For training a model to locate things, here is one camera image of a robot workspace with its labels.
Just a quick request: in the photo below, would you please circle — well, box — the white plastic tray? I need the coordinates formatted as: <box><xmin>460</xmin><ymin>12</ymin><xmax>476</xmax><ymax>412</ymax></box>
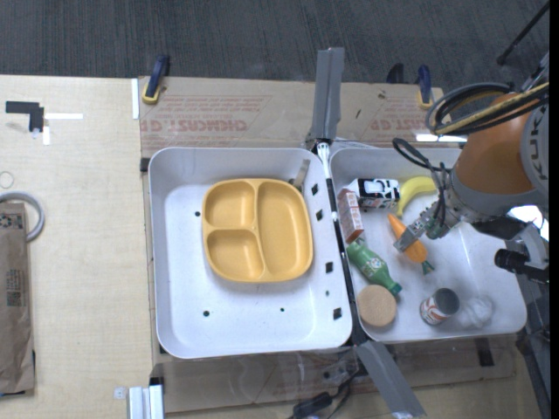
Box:
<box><xmin>148</xmin><ymin>147</ymin><xmax>355</xmax><ymax>361</ymax></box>
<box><xmin>328</xmin><ymin>147</ymin><xmax>529</xmax><ymax>345</ymax></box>

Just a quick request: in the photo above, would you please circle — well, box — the orange and white carton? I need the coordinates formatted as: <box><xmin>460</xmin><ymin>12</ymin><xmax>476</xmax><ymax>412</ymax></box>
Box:
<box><xmin>336</xmin><ymin>188</ymin><xmax>366</xmax><ymax>245</ymax></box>

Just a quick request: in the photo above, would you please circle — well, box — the black cylinder on white bracket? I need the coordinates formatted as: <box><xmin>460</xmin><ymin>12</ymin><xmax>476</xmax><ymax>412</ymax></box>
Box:
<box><xmin>493</xmin><ymin>221</ymin><xmax>550</xmax><ymax>285</ymax></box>

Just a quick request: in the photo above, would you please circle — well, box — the yellow divided plate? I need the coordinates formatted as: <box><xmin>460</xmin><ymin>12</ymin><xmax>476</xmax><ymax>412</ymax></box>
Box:
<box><xmin>201</xmin><ymin>177</ymin><xmax>315</xmax><ymax>285</ymax></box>

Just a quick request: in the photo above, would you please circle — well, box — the tan round biscuit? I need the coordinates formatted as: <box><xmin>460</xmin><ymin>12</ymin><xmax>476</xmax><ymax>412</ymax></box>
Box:
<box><xmin>355</xmin><ymin>284</ymin><xmax>398</xmax><ymax>328</ymax></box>

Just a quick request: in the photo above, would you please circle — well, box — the brown cardboard board red print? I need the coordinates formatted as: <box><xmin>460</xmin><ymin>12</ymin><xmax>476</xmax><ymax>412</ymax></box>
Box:
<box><xmin>138</xmin><ymin>75</ymin><xmax>517</xmax><ymax>414</ymax></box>

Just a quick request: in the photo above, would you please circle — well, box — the grey round ring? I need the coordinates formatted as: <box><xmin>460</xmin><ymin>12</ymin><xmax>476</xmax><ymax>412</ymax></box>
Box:
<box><xmin>0</xmin><ymin>190</ymin><xmax>46</xmax><ymax>243</ymax></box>

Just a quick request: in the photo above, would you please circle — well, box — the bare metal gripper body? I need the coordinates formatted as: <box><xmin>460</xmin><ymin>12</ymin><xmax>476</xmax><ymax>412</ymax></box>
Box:
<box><xmin>409</xmin><ymin>202</ymin><xmax>460</xmax><ymax>240</ymax></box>

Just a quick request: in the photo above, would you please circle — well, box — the black and white milk carton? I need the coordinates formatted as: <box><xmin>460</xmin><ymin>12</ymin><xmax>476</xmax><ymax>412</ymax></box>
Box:
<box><xmin>348</xmin><ymin>177</ymin><xmax>402</xmax><ymax>211</ymax></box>

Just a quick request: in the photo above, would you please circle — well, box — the brown paper bag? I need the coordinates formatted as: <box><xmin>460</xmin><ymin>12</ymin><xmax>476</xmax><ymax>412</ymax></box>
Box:
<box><xmin>0</xmin><ymin>203</ymin><xmax>37</xmax><ymax>396</ymax></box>

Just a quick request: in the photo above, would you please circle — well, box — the green plastic bottle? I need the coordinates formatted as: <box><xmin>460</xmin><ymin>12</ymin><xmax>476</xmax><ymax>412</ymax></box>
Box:
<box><xmin>345</xmin><ymin>238</ymin><xmax>404</xmax><ymax>298</ymax></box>

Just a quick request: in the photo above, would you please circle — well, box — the white and orange can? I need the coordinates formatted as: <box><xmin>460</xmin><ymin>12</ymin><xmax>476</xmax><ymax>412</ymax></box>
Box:
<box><xmin>419</xmin><ymin>287</ymin><xmax>461</xmax><ymax>326</ymax></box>

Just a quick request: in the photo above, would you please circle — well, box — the yellow banana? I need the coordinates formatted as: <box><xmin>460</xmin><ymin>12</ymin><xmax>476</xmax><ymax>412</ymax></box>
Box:
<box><xmin>395</xmin><ymin>175</ymin><xmax>438</xmax><ymax>218</ymax></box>

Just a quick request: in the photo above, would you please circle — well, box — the orange carrot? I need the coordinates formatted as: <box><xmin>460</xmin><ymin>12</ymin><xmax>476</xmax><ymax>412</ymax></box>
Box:
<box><xmin>387</xmin><ymin>212</ymin><xmax>436</xmax><ymax>276</ymax></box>

